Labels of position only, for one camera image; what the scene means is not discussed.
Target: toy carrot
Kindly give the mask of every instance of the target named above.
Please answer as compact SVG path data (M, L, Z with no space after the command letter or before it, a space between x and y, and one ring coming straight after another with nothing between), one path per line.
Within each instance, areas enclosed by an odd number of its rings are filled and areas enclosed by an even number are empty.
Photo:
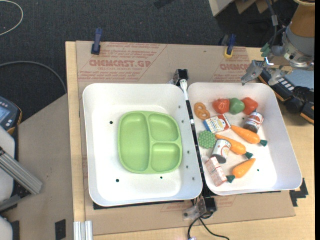
M234 179L240 179L247 174L251 167L256 162L255 158L251 158L243 163L240 163L232 170L232 175L227 176L228 182L232 183Z
M253 131L235 126L235 125L231 125L231 129L238 134L241 138L243 138L244 140L246 140L247 142L251 143L251 144L258 144L260 143L262 146L266 146L268 144L268 142L266 140L261 140L259 135L256 134Z
M243 145L242 143L240 143L234 139L219 135L219 134L216 134L215 137L217 139L223 139L223 140L230 142L231 143L230 150L232 152L236 153L237 155L245 155L248 159L252 158L253 154L247 152L246 146Z

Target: blue clip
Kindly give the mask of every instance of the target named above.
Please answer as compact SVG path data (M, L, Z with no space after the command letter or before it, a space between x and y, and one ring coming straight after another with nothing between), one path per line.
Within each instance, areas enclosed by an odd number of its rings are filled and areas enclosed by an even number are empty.
M225 49L225 53L224 53L224 56L227 59L232 58L235 44L236 44L236 35L232 34L229 39L228 47Z
M102 29L101 28L97 28L96 31L95 31L95 39L94 39L94 44L92 45L91 54L94 54L94 55L99 55L100 54L101 36L102 36Z

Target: red tomato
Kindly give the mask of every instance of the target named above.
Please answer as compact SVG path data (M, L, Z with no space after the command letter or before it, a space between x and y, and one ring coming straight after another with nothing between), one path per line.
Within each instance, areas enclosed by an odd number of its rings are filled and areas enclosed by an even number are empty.
M212 107L218 114L227 113L230 109L230 100L228 98L217 99L212 103Z
M250 116L251 113L254 112L259 105L255 100L253 100L252 98L249 98L249 97L244 98L242 100L242 102L245 105L243 113L245 113L248 116Z

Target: soup can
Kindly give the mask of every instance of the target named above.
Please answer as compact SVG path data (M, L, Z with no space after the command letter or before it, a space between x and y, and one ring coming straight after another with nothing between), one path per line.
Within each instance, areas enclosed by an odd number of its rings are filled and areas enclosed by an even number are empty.
M216 157L220 164L227 162L228 154L231 148L231 143L226 139L218 139L215 143L212 157Z
M246 120L243 128L257 133L263 122L264 116L258 112L253 112Z

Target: toy pretzel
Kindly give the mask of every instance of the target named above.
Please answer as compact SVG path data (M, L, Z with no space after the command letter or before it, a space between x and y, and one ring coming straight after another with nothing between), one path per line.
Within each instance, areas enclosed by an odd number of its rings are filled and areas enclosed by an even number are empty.
M206 106L201 102L198 102L194 105L194 112L195 115L203 121L211 117L210 112L207 110Z

